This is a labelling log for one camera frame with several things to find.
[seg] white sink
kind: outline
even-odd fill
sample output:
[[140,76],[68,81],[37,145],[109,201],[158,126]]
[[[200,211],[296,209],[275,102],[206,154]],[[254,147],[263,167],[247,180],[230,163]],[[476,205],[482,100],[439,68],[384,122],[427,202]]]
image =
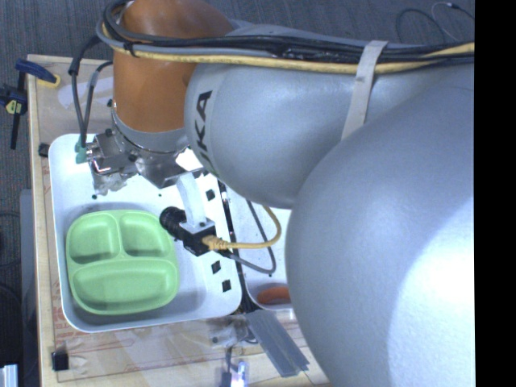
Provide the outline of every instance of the white sink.
[[[66,270],[65,237],[76,218],[99,210],[137,209],[159,216],[167,206],[183,208],[175,186],[157,189],[141,176],[130,178],[127,186],[117,192],[96,196],[89,166],[75,163],[77,139],[76,134],[57,138],[52,142],[48,156],[61,300],[69,323],[80,331],[97,332],[222,317],[234,312],[242,297],[235,263],[213,252],[196,257],[186,251],[181,242],[175,243],[180,287],[168,305],[138,314],[103,316],[91,314],[75,302]],[[206,216],[215,222],[217,235],[229,239],[217,179],[212,175],[201,176],[197,183]],[[210,189],[216,198],[208,201],[205,192]],[[212,269],[216,263],[219,263],[219,270]]]

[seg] green divided plate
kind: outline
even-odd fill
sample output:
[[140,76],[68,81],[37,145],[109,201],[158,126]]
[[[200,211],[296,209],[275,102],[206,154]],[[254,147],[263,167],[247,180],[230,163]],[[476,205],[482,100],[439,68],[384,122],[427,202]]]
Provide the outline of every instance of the green divided plate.
[[142,210],[82,215],[66,235],[70,289],[93,314],[134,314],[171,302],[179,288],[176,250],[159,219]]

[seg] black cord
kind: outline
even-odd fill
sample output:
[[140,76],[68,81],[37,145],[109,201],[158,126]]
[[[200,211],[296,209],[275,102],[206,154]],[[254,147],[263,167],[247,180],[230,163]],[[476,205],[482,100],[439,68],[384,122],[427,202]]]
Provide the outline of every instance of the black cord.
[[[467,10],[460,7],[458,4],[455,4],[452,2],[435,2],[434,4],[432,4],[431,14],[432,14],[433,20],[435,20],[437,23],[439,23],[439,21],[437,20],[437,18],[435,16],[435,12],[434,12],[434,10],[437,6],[445,6],[450,9],[453,9],[453,10],[458,10],[458,11],[466,14],[473,22],[475,22],[475,17],[471,13],[469,13]],[[460,41],[460,39],[456,38],[452,33],[450,33],[444,27],[441,26],[441,29],[443,30],[444,33],[446,33],[448,36],[450,36],[452,39],[454,39],[454,41]]]
[[[224,193],[227,194],[226,185],[224,185],[220,180],[217,180],[217,183],[218,183],[218,189],[220,190],[221,196]],[[225,198],[223,198],[223,209],[224,209],[224,215],[226,217],[227,229],[229,230],[230,241],[236,242],[235,228],[233,227],[233,219],[231,217],[229,201]],[[238,249],[235,249],[235,254],[238,255]],[[251,296],[249,295],[247,285],[245,282],[245,278],[243,276],[242,264],[240,264],[238,262],[236,263],[236,271],[239,274],[239,283],[240,283],[240,288],[242,289],[242,300],[240,301],[239,308],[244,313],[251,313],[252,311],[260,310],[260,307],[257,304],[255,304],[255,302],[251,299]]]
[[81,147],[85,148],[86,146],[86,129],[87,125],[85,125],[85,118],[82,117],[81,103],[79,101],[79,93],[77,89],[77,75],[79,74],[79,68],[81,67],[81,61],[84,58],[84,55],[87,50],[91,49],[96,44],[101,42],[100,38],[97,35],[91,36],[86,43],[81,47],[78,54],[72,59],[70,63],[68,74],[72,78],[72,94],[73,94],[73,105],[75,106],[75,113],[77,115],[77,122],[79,123],[79,130],[81,132]]
[[113,64],[112,60],[104,62],[100,64],[95,71],[92,73],[92,77],[89,80],[89,88],[88,88],[88,98],[86,100],[86,111],[84,113],[84,130],[85,135],[88,133],[88,125],[89,125],[89,115],[91,113],[91,105],[94,100],[94,92],[95,86],[97,84],[97,75],[107,66],[111,66]]
[[427,13],[425,13],[424,11],[422,10],[419,10],[419,9],[404,9],[402,10],[396,17],[396,33],[397,33],[397,37],[399,38],[400,42],[403,41],[402,39],[402,35],[400,33],[400,29],[401,29],[401,25],[402,25],[402,17],[404,15],[406,15],[407,13],[418,13],[424,17],[426,17],[428,20],[430,20],[431,23],[433,23],[437,29],[439,30],[439,33],[441,34],[441,37],[443,39],[443,42],[446,43],[446,36],[444,35],[444,31],[443,29],[441,28],[441,26],[431,17],[429,16]]
[[[134,44],[141,44],[141,42],[144,41],[146,45],[162,48],[187,48],[195,46],[198,48],[255,49],[265,50],[276,57],[285,59],[353,64],[357,64],[360,61],[360,56],[364,50],[362,44],[343,44],[292,36],[246,35],[171,39],[166,36],[134,33],[122,27],[117,20],[117,15],[120,15],[129,1],[131,0],[112,2],[106,6],[102,16],[104,25],[111,37],[122,42],[124,45],[131,45],[131,48]],[[378,63],[414,61],[414,56],[425,55],[457,45],[457,43],[445,43],[440,45],[414,46],[410,48],[385,48],[382,51]],[[447,58],[450,59],[455,57],[455,55],[447,55]]]
[[[261,233],[262,239],[264,241],[268,241],[267,235],[265,234],[265,231],[264,231],[264,227],[262,226],[261,221],[258,218],[258,215],[256,214],[256,211],[255,211],[254,206],[252,205],[252,202],[249,201],[248,199],[246,199],[246,202],[248,204],[249,210],[251,211],[252,217],[254,218],[256,225],[258,226],[258,230]],[[245,265],[246,267],[248,267],[250,269],[254,269],[258,273],[268,274],[270,276],[271,274],[276,272],[277,265],[276,265],[276,257],[274,256],[273,249],[269,246],[269,247],[267,247],[267,250],[268,250],[268,254],[271,258],[271,263],[273,265],[270,269],[262,268],[256,264],[253,264],[247,260],[244,260],[243,258],[240,258],[238,256],[238,254],[231,253],[230,251],[219,252],[219,254],[222,256],[226,256],[227,258],[230,258],[233,261],[236,261],[242,265]]]

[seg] wooden table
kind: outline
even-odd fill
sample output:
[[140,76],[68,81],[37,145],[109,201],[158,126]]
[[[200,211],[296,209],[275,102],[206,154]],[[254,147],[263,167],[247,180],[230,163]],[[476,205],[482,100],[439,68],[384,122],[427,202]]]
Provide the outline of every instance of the wooden table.
[[[50,144],[56,137],[65,133],[78,133],[77,118],[73,109],[70,79],[67,72],[71,59],[54,56],[30,55],[28,60],[45,66],[52,73],[60,76],[57,88],[43,85],[33,76],[27,78],[29,97],[29,125],[31,141],[31,180],[34,201],[35,233],[35,279],[37,293],[38,338],[40,355],[40,384],[52,385],[95,385],[95,386],[219,386],[221,374],[225,368],[224,351],[207,349],[206,322],[184,322],[149,327],[148,334],[154,335],[157,344],[159,337],[169,339],[181,354],[170,353],[170,360],[141,360],[140,353],[153,356],[153,343],[142,341],[145,336],[140,333],[110,331],[87,335],[74,330],[60,311],[59,280],[56,274],[56,247],[50,194],[48,158],[40,155],[40,145]],[[100,60],[84,60],[81,64],[79,85],[85,83]],[[103,77],[110,78],[110,71],[102,72]],[[104,79],[104,86],[109,79]],[[110,87],[98,85],[96,97],[110,96]],[[110,126],[106,107],[100,103],[94,105],[89,131],[97,133]],[[302,337],[295,318],[291,313],[282,313],[278,317],[290,336],[301,348],[310,362],[308,372],[301,372],[296,377],[281,378],[260,346],[242,346],[235,348],[235,359],[240,358],[249,364],[250,385],[258,386],[309,386],[326,385],[328,379],[318,366],[310,349]],[[135,340],[139,350],[131,350],[124,340]],[[52,370],[52,353],[65,343],[69,347],[82,345],[69,354],[69,370],[56,372]]]

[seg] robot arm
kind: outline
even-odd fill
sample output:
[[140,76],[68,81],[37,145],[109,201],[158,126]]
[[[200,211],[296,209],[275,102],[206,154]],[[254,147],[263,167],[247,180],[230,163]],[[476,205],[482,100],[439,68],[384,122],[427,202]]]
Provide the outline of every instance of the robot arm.
[[[122,177],[172,185],[189,145],[237,193],[293,209],[293,307],[335,385],[474,384],[473,44],[388,44],[366,124],[342,140],[364,42],[232,30],[205,3],[174,1],[179,23],[150,4],[124,32],[138,0],[99,23],[115,50],[115,136],[90,146],[94,175],[112,150],[133,164]],[[192,19],[192,35],[167,34]]]

